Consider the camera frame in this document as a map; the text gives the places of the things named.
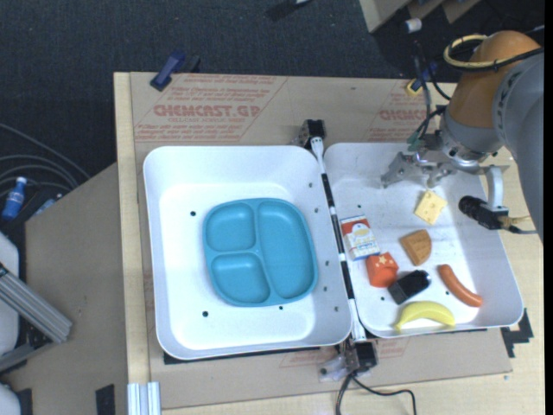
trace blue clip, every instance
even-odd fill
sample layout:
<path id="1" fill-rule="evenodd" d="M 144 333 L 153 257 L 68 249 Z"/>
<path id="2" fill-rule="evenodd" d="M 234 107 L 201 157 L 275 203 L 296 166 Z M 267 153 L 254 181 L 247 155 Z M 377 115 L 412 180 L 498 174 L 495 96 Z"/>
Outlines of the blue clip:
<path id="1" fill-rule="evenodd" d="M 174 51 L 167 62 L 163 66 L 163 69 L 159 72 L 158 75 L 150 82 L 150 84 L 157 89 L 162 91 L 165 87 L 171 82 L 170 75 L 172 73 L 178 72 L 184 64 L 184 59 L 186 55 L 181 51 Z"/>

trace wooden table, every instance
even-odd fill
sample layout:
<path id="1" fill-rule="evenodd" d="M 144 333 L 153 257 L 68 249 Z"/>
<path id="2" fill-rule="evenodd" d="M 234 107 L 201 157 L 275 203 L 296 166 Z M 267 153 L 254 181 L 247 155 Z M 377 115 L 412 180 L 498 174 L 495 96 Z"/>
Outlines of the wooden table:
<path id="1" fill-rule="evenodd" d="M 137 160 L 133 146 L 130 75 L 116 73 L 114 83 L 117 102 L 128 378 L 129 382 L 144 383 L 151 380 L 151 375 L 144 313 L 143 261 L 137 208 Z M 502 151 L 498 159 L 501 161 L 495 160 L 495 164 L 514 163 L 507 152 Z M 505 175 L 505 204 L 512 208 L 513 216 L 525 214 L 515 166 Z M 529 344 L 515 347 L 516 357 L 512 359 L 512 373 L 409 385 L 416 395 L 419 413 L 544 412 L 543 246 L 536 236 L 520 237 L 504 233 L 503 241 L 528 310 L 534 338 Z M 166 410 L 164 413 L 331 413 L 334 410 L 335 399 L 335 392 L 311 393 L 286 398 L 178 408 Z M 367 407 L 370 407 L 373 413 L 410 413 L 410 400 L 407 396 L 387 399 L 369 395 L 363 390 L 352 390 L 346 393 L 342 411 L 365 413 Z"/>

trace small juice box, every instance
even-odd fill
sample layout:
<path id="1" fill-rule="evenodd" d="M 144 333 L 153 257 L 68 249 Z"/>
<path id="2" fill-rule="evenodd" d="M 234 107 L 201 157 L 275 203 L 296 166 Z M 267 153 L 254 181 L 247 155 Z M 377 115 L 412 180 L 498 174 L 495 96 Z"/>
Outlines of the small juice box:
<path id="1" fill-rule="evenodd" d="M 340 221 L 344 243 L 352 260 L 366 259 L 369 255 L 380 253 L 380 248 L 369 220 L 364 215 L 345 218 Z"/>

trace blue object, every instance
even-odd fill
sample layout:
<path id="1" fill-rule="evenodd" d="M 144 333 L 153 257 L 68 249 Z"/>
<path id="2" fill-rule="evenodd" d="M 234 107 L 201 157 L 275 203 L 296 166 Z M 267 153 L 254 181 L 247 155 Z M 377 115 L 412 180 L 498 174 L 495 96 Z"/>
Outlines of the blue object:
<path id="1" fill-rule="evenodd" d="M 42 203 L 42 206 L 36 209 L 36 212 L 33 214 L 33 216 L 42 214 L 46 209 L 54 205 L 60 198 L 61 195 L 58 195 L 58 198 L 56 199 L 50 198 L 49 200 L 44 201 L 44 203 Z"/>
<path id="2" fill-rule="evenodd" d="M 25 185 L 27 184 L 27 179 L 25 177 L 17 177 L 16 186 L 11 189 L 8 197 L 6 198 L 6 205 L 2 211 L 2 219 L 5 221 L 12 221 L 17 217 L 19 211 L 23 206 L 25 201 Z"/>
<path id="3" fill-rule="evenodd" d="M 431 80 L 430 72 L 435 73 L 437 68 L 438 68 L 438 65 L 435 63 L 435 61 L 431 61 L 430 64 L 429 64 L 429 67 L 427 67 L 426 69 L 423 70 L 422 77 L 424 78 L 425 82 Z M 421 91 L 423 89 L 423 83 L 421 82 L 420 79 L 413 79 L 409 83 L 409 87 L 410 87 L 410 90 L 414 94 L 417 94 L 417 93 L 419 93 L 419 91 Z"/>
<path id="4" fill-rule="evenodd" d="M 291 303 L 317 283 L 307 222 L 287 201 L 257 198 L 213 208 L 203 222 L 203 245 L 212 285 L 228 303 Z"/>
<path id="5" fill-rule="evenodd" d="M 178 72 L 184 64 L 184 59 L 186 55 L 181 51 L 174 51 L 167 62 L 163 66 L 162 70 L 154 77 L 150 84 L 157 89 L 162 91 L 165 87 L 171 82 L 171 74 Z"/>

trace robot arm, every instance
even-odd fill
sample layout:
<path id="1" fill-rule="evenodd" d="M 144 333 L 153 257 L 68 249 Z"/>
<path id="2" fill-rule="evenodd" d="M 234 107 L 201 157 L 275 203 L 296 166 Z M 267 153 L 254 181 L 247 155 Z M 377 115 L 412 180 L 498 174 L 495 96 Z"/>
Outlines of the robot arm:
<path id="1" fill-rule="evenodd" d="M 454 60 L 452 49 L 467 41 L 480 42 L 470 61 Z M 518 164 L 524 198 L 543 241 L 542 52 L 530 37 L 514 31 L 471 35 L 449 45 L 444 59 L 463 75 L 440 129 L 422 137 L 415 154 L 398 154 L 382 177 L 384 186 L 413 171 L 428 174 L 430 186 L 457 170 L 488 174 L 480 163 L 505 146 Z M 497 184 L 497 173 L 489 174 Z"/>

